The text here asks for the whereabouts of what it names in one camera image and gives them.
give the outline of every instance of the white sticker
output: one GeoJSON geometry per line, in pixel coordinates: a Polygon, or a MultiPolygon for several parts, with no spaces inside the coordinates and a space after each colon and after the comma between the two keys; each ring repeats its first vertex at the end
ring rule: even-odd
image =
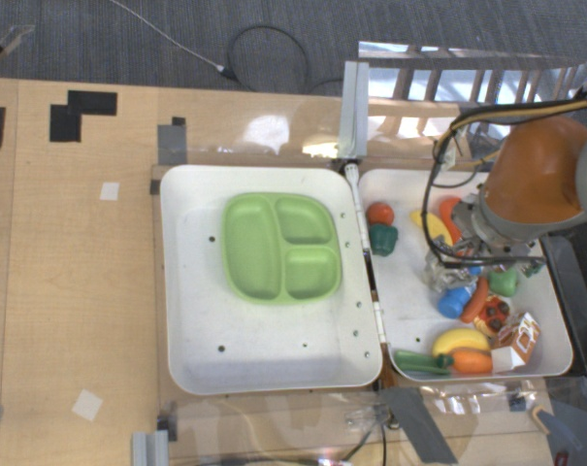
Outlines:
{"type": "Polygon", "coordinates": [[[97,413],[99,413],[101,404],[103,404],[103,399],[100,399],[94,393],[89,392],[88,390],[82,390],[80,397],[78,397],[78,400],[73,406],[72,411],[76,415],[81,416],[84,419],[88,419],[88,421],[94,421],[97,417],[97,413]]]}
{"type": "Polygon", "coordinates": [[[118,200],[118,190],[120,183],[103,183],[101,187],[100,200],[118,200]]]}

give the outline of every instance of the toy milk carton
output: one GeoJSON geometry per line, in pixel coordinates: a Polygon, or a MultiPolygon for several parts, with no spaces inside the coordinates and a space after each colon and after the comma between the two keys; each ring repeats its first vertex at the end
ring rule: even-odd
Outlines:
{"type": "Polygon", "coordinates": [[[511,315],[498,332],[491,356],[494,373],[523,366],[530,359],[541,330],[530,313],[511,315]]]}

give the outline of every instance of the table surface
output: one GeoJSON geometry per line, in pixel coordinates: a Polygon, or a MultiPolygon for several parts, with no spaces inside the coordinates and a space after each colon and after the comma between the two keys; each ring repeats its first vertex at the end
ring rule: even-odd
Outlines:
{"type": "MultiPolygon", "coordinates": [[[[327,167],[304,151],[334,144],[339,99],[0,80],[0,107],[0,465],[130,464],[131,434],[152,432],[170,401],[179,413],[172,464],[256,450],[338,456],[357,442],[343,417],[364,392],[193,397],[165,382],[157,350],[157,126],[185,117],[191,163],[327,167]],[[66,104],[69,89],[116,92],[117,114],[83,116],[81,143],[51,143],[49,106],[66,104]],[[100,199],[103,183],[119,183],[117,200],[100,199]],[[72,411],[83,390],[102,399],[93,420],[72,411]]],[[[399,138],[399,125],[457,114],[374,102],[376,157],[366,167],[424,166],[429,140],[399,138]]],[[[542,383],[529,384],[545,403],[542,383]]],[[[551,463],[544,435],[505,401],[463,416],[428,404],[460,464],[551,463]]],[[[388,464],[419,463],[402,431],[388,440],[388,464]]],[[[380,464],[377,441],[355,464],[380,464]]]]}

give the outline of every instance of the toy tomato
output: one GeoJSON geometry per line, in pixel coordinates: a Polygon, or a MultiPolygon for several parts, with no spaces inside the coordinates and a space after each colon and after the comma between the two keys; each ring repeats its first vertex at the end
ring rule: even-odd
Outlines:
{"type": "Polygon", "coordinates": [[[394,211],[388,204],[375,202],[367,209],[367,221],[369,226],[374,224],[390,226],[394,221],[394,211]]]}

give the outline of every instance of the green tray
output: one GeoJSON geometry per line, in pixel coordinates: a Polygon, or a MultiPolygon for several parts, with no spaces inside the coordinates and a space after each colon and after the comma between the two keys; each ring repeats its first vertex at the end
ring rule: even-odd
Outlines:
{"type": "Polygon", "coordinates": [[[246,300],[319,300],[341,284],[334,222],[314,199],[289,193],[238,195],[224,208],[221,243],[226,279],[246,300]]]}

